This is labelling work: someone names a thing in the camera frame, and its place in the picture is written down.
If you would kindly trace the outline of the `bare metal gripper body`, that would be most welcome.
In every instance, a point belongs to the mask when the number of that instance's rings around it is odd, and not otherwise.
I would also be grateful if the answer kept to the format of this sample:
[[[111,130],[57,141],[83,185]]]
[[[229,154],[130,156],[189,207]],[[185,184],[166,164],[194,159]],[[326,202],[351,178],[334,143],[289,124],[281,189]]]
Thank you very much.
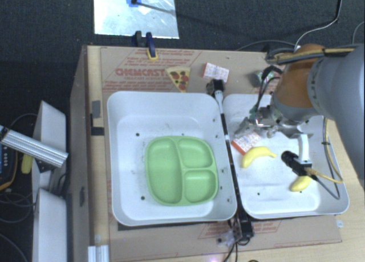
[[[296,108],[287,105],[267,105],[260,107],[250,120],[255,128],[265,129],[277,126],[278,131],[287,138],[298,138],[303,132],[299,126],[313,116],[313,108]]]

